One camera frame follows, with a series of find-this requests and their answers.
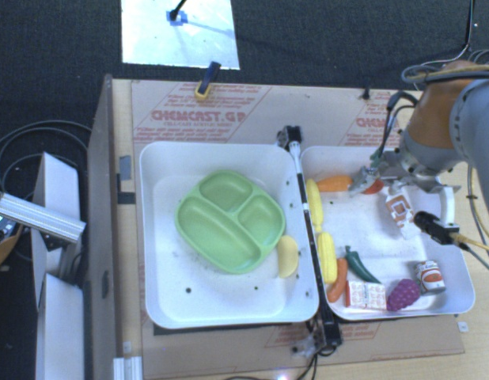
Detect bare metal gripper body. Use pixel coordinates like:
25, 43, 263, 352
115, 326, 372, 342
371, 148, 442, 188

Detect orange carrot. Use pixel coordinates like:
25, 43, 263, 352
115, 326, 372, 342
315, 174, 354, 193

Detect green divided plate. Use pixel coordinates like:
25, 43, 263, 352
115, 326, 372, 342
174, 169, 287, 276

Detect black cylinder on white bracket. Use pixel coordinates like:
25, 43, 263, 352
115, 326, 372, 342
412, 184, 462, 247

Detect brown cardboard board, red print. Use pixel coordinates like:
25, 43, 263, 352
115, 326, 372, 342
131, 80, 466, 376

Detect black block with thin wires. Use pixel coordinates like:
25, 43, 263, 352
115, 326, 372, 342
276, 124, 305, 149
306, 317, 344, 352

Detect orange and white carton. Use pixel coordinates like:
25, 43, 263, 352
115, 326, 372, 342
384, 186, 420, 241

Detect white and orange can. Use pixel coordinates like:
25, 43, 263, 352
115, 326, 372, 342
415, 260, 446, 295

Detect green chilli pepper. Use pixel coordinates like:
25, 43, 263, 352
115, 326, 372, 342
343, 245, 382, 285

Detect yellow corn cob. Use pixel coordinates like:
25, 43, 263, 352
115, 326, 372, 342
305, 178, 325, 233
317, 231, 338, 285

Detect orange sausage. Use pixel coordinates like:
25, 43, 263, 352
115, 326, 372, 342
326, 256, 350, 304

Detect pale yellow crescent toy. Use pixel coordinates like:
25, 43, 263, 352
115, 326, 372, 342
276, 234, 300, 279

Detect orange and white packet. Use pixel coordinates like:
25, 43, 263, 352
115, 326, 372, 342
343, 279, 389, 313

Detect red-orange round toy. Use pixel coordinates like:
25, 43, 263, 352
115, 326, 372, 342
362, 177, 385, 196

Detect white plastic tray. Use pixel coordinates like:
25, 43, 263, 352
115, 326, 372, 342
138, 140, 321, 330
299, 145, 477, 321

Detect purple grapes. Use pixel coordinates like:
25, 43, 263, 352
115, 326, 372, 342
386, 278, 422, 313

